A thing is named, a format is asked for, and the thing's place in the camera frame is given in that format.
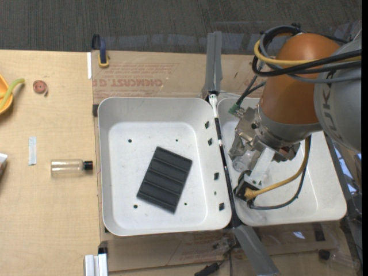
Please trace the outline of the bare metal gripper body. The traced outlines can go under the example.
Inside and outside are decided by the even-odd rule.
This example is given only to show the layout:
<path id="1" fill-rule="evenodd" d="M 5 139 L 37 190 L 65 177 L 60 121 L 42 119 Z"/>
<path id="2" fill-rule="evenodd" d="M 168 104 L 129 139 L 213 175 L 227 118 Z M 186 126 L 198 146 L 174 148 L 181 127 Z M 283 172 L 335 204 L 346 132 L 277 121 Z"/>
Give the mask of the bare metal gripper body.
<path id="1" fill-rule="evenodd" d="M 264 151 L 271 151 L 273 161 L 284 162 L 296 157 L 301 138 L 291 133 L 294 128 L 292 125 L 271 120 L 260 106 L 241 108 L 236 115 L 239 122 L 235 128 L 235 136 L 240 136 L 248 144 L 246 153 L 251 152 L 254 145 L 263 144 Z"/>

